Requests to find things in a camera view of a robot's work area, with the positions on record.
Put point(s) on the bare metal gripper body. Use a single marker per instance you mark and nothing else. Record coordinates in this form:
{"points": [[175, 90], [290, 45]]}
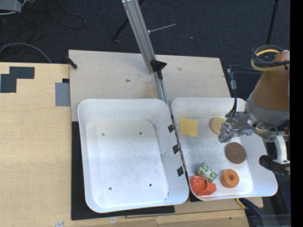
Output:
{"points": [[241, 124]]}

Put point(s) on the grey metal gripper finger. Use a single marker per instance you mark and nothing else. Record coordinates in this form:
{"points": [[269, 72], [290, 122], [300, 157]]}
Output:
{"points": [[226, 126], [223, 137]]}

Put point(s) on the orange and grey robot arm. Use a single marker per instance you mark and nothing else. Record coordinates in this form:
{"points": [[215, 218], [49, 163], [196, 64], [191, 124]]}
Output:
{"points": [[272, 93]]}

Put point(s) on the tan round bread bun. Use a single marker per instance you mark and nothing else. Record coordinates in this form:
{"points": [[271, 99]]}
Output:
{"points": [[215, 125]]}

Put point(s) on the white plastic tray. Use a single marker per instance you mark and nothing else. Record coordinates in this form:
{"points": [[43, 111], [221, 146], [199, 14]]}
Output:
{"points": [[127, 159], [208, 148]]}

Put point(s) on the brown round patty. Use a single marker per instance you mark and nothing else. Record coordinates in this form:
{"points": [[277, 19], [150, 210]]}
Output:
{"points": [[235, 153]]}

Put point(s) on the yellow cheese slice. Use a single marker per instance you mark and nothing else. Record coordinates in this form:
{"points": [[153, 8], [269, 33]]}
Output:
{"points": [[188, 126]]}

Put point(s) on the green and white carton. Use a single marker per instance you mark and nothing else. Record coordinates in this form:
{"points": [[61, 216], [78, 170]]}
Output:
{"points": [[206, 172]]}

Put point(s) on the orange doughnut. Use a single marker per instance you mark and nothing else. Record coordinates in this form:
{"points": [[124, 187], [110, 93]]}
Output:
{"points": [[227, 182]]}

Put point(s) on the orange round toy pepper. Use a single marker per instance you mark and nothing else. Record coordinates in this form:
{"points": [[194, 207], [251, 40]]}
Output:
{"points": [[197, 184]]}

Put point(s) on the orange angular block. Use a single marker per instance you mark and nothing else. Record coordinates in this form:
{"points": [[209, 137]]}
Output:
{"points": [[209, 190]]}

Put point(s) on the pale wood board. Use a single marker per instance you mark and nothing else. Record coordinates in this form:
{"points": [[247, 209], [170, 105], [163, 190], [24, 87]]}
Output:
{"points": [[113, 79]]}

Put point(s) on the black cylinder on white bracket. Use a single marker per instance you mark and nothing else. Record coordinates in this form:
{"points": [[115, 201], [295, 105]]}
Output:
{"points": [[281, 150]]}

